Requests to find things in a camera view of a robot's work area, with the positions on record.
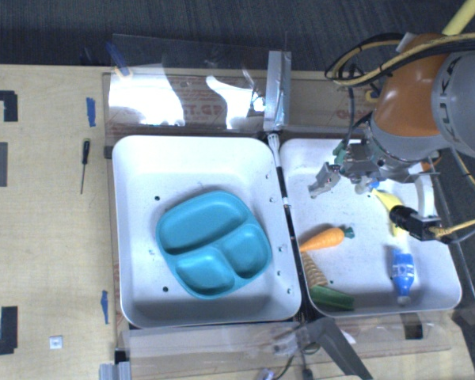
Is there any blue divided plate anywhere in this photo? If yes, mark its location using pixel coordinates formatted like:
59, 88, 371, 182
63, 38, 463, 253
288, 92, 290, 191
154, 189, 273, 301

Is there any green cucumber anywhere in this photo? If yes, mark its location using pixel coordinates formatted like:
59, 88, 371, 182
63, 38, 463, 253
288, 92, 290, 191
309, 284, 356, 313

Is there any yellow banana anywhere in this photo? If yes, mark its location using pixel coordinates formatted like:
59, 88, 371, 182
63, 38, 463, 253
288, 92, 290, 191
370, 188, 409, 238

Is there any orange carrot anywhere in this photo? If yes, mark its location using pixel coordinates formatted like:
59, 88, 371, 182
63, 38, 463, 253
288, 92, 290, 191
298, 226, 356, 253

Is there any black screwdriver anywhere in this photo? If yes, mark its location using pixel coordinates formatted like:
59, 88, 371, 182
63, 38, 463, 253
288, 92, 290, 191
79, 137, 92, 196

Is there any black cylinder on white bracket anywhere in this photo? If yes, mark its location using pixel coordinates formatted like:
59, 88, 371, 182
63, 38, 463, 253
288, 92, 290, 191
389, 171, 445, 243

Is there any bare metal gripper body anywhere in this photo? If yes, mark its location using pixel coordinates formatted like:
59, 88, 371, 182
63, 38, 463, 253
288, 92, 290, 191
339, 139, 416, 184

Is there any white plastic tray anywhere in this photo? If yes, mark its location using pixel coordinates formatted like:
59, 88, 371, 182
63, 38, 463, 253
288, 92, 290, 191
278, 137, 463, 319
111, 134, 303, 329

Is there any tan waffle biscuit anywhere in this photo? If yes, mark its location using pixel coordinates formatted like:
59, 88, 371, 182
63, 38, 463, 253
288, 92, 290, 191
300, 251, 329, 289

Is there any blue plastic bottle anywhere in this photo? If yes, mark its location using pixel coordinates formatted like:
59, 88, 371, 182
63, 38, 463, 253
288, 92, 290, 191
389, 247, 416, 306

